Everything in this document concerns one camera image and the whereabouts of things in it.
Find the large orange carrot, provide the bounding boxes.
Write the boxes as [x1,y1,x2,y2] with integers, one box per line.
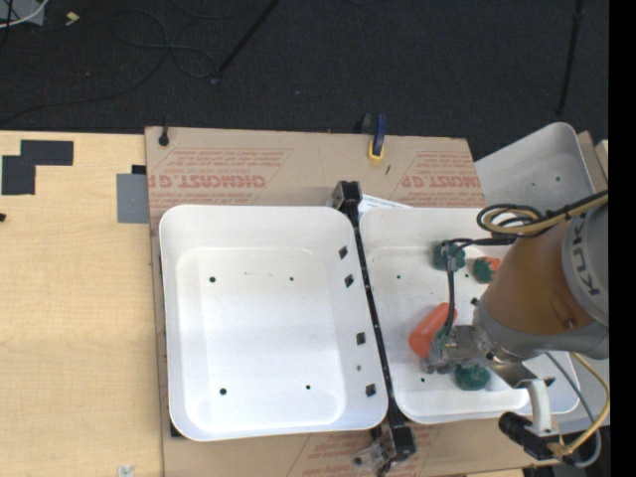
[407,301,459,359]

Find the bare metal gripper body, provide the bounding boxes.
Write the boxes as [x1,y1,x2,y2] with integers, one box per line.
[421,323,499,375]

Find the black block with thin wires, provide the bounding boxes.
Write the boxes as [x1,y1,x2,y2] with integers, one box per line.
[389,424,418,462]
[331,180,362,212]

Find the black cylinder on white bracket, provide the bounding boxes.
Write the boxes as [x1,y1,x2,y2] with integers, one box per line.
[498,363,573,462]

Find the thin black rod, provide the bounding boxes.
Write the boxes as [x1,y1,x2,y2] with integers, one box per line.
[343,200,404,432]

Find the brown cardboard board red print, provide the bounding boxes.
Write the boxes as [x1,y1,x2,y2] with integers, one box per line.
[143,125,551,477]

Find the white plastic tray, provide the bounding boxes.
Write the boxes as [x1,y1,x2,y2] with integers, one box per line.
[158,204,391,443]
[358,206,582,426]
[473,121,599,221]

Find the small orange carrot green leaves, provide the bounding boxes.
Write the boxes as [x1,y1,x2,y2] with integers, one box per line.
[471,256,503,284]

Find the white printed paper slip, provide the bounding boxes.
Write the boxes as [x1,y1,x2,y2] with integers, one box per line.
[359,193,414,214]

